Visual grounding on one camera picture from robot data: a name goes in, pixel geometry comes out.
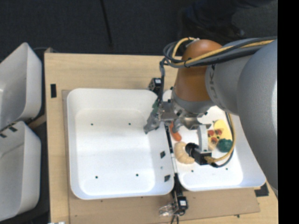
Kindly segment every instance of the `white bin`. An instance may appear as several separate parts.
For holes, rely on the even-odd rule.
[[[0,221],[33,209],[41,141],[25,124],[42,103],[42,63],[23,43],[0,63]]]

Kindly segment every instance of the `dark pants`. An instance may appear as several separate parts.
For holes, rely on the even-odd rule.
[[[231,23],[234,13],[244,8],[260,7],[273,0],[200,0],[186,9],[193,22],[208,27]]]

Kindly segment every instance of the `beige toy food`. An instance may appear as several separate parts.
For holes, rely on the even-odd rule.
[[[174,155],[176,159],[184,164],[191,164],[194,163],[194,158],[189,157],[187,152],[185,151],[186,143],[184,142],[177,142],[174,146]]]

